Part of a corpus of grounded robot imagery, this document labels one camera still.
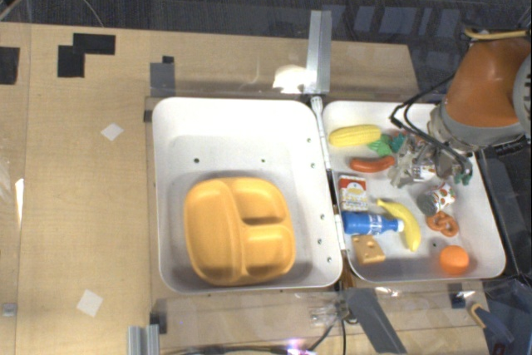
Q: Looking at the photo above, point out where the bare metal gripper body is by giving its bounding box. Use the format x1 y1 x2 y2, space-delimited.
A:
397 133 474 180

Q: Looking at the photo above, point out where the small white printed can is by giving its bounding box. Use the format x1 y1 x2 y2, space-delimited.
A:
409 163 436 182

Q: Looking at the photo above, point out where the red sausage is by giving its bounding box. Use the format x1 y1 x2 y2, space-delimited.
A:
349 155 397 174

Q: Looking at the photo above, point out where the green toy broccoli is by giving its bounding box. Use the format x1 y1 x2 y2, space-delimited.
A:
367 131 401 157

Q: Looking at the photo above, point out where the yellow banana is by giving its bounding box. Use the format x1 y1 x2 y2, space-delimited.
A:
376 198 422 253

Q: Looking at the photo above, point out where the red and yellow carton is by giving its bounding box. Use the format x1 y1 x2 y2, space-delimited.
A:
337 175 369 213

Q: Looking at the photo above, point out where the blue bottle with white cap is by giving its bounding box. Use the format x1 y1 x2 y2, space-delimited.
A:
340 211 406 237

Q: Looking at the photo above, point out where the brown pretzel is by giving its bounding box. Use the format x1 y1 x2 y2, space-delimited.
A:
426 211 460 239

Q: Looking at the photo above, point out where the yellow corn cob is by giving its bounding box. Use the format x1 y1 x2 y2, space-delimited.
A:
328 124 382 149

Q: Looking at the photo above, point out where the thin black and white rod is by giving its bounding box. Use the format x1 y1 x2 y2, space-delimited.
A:
310 95 347 251

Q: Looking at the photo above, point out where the yellow cheese wedge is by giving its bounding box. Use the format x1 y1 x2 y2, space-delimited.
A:
352 234 387 266

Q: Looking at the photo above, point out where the white plastic tray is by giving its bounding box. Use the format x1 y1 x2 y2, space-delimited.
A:
322 100 507 284
151 96 344 295

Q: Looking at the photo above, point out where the orange toy fruit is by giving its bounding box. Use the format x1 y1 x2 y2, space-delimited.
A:
439 244 471 276

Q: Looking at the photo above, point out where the orange divided plate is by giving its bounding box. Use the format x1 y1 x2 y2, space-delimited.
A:
183 177 298 288

